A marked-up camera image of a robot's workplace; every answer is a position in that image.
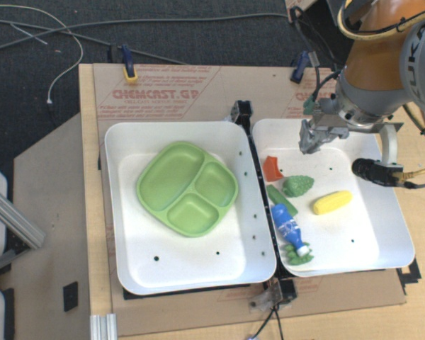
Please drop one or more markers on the orange wedge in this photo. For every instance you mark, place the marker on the orange wedge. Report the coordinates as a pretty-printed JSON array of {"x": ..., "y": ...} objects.
[{"x": 271, "y": 170}]

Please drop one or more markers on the green grapes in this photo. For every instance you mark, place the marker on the green grapes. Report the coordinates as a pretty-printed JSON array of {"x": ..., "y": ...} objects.
[{"x": 297, "y": 185}]

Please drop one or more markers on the white plastic tray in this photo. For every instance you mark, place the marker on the white plastic tray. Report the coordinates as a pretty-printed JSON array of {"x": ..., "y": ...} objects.
[
  {"x": 198, "y": 260},
  {"x": 340, "y": 239}
]

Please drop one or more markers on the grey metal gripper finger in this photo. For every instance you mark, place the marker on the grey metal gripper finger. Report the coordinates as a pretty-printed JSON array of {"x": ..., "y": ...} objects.
[
  {"x": 304, "y": 138},
  {"x": 318, "y": 142}
]

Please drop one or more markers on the blue bottle white cap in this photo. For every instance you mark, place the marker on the blue bottle white cap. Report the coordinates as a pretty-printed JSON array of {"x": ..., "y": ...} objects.
[{"x": 287, "y": 225}]

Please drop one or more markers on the yellow corn cob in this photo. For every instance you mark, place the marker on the yellow corn cob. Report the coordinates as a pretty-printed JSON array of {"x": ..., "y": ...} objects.
[{"x": 332, "y": 202}]

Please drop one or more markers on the green divided plate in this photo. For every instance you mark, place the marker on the green divided plate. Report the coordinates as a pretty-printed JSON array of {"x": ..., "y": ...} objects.
[{"x": 170, "y": 179}]

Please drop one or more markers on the green broccoli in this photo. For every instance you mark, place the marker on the green broccoli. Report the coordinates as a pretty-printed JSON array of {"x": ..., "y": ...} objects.
[{"x": 297, "y": 260}]

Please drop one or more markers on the brown cardboard board red print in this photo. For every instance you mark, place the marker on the brown cardboard board red print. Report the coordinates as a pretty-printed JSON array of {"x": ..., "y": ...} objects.
[{"x": 184, "y": 94}]

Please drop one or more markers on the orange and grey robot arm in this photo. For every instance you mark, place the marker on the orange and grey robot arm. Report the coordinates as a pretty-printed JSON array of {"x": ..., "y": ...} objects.
[{"x": 373, "y": 62}]

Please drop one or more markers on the green cucumber stick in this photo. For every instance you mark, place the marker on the green cucumber stick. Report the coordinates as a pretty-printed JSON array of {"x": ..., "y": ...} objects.
[{"x": 278, "y": 197}]

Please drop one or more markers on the black cylinder on white bracket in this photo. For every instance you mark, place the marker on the black cylinder on white bracket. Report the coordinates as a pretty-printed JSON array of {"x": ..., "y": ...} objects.
[{"x": 373, "y": 171}]

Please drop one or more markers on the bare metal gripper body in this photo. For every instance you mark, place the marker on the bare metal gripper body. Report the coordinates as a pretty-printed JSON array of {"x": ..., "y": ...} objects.
[{"x": 331, "y": 119}]

